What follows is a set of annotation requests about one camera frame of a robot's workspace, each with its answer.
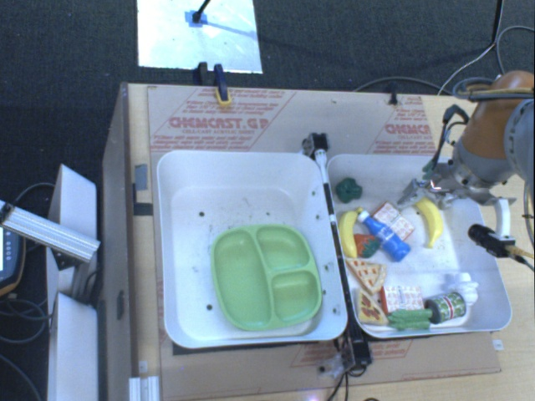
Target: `banana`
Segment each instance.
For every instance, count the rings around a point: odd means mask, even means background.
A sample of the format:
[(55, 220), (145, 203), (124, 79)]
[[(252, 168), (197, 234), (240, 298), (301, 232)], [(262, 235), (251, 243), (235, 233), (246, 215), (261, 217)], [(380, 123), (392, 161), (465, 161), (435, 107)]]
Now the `banana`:
[(418, 200), (415, 203), (415, 206), (425, 218), (429, 233), (427, 247), (432, 248), (435, 241), (441, 236), (442, 231), (444, 230), (441, 213), (438, 211), (435, 202), (425, 196)]
[(353, 235), (353, 226), (357, 221), (357, 215), (356, 211), (346, 211), (338, 223), (342, 251), (348, 258), (357, 258), (357, 244)]

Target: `blue bottle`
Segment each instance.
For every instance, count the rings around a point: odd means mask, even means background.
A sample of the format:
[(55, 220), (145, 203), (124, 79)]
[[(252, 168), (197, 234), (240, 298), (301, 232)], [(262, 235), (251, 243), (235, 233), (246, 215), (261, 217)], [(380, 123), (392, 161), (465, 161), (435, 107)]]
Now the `blue bottle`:
[(385, 223), (377, 221), (363, 208), (357, 208), (359, 221), (368, 227), (369, 233), (379, 239), (381, 247), (396, 261), (401, 261), (410, 251), (409, 244), (403, 242)]

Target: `gray metal panel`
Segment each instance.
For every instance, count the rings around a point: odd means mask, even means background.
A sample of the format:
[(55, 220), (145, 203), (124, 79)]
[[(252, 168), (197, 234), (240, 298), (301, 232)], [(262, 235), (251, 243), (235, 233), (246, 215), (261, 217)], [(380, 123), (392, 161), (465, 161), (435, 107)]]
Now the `gray metal panel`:
[(102, 257), (105, 302), (107, 399), (129, 399), (129, 378), (135, 375), (135, 296), (130, 295), (132, 252), (132, 184), (128, 129), (128, 86), (122, 84), (103, 158)]

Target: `white plastic tub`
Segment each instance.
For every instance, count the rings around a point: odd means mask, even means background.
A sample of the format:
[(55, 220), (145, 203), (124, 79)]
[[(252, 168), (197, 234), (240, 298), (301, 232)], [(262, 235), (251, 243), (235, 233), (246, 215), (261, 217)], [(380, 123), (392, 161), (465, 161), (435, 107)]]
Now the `white plastic tub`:
[[(429, 157), (409, 155), (335, 156), (328, 167), (333, 190), (346, 177), (355, 178), (363, 186), (362, 197), (348, 204), (343, 204), (334, 196), (337, 216), (357, 206), (373, 213), (385, 201), (394, 205), (409, 181), (421, 176), (421, 168), (428, 161)], [(511, 305), (496, 259), (467, 235), (472, 224), (483, 224), (479, 206), (472, 200), (456, 200), (451, 208), (441, 213), (444, 232), (432, 249), (425, 247), (427, 232), (423, 217), (411, 206), (402, 211), (402, 215), (415, 226), (415, 231), (406, 239), (411, 246), (409, 255), (400, 262), (394, 262), (379, 250), (369, 260), (388, 266), (385, 285), (419, 286), (424, 298), (447, 293), (453, 277), (460, 272), (468, 272), (471, 279), (479, 283), (477, 302), (464, 317), (431, 325), (429, 330), (397, 331), (392, 327), (362, 325), (371, 336), (406, 338), (497, 331), (511, 320)], [(360, 232), (366, 233), (366, 229), (362, 226)], [(347, 273), (353, 292), (359, 284), (349, 271)]]
[[(164, 273), (166, 331), (186, 348), (331, 340), (347, 312), (336, 264), (323, 182), (308, 157), (287, 153), (178, 150), (157, 166), (156, 234)], [(233, 227), (285, 224), (300, 231), (318, 267), (323, 299), (306, 322), (246, 331), (223, 315), (210, 250)]]

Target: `black electronic device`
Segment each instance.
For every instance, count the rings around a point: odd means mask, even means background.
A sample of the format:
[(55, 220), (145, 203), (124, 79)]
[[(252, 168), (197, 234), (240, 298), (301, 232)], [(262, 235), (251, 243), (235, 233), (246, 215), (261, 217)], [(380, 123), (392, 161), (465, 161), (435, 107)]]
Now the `black electronic device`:
[(0, 296), (8, 294), (20, 282), (24, 258), (23, 238), (0, 227)]

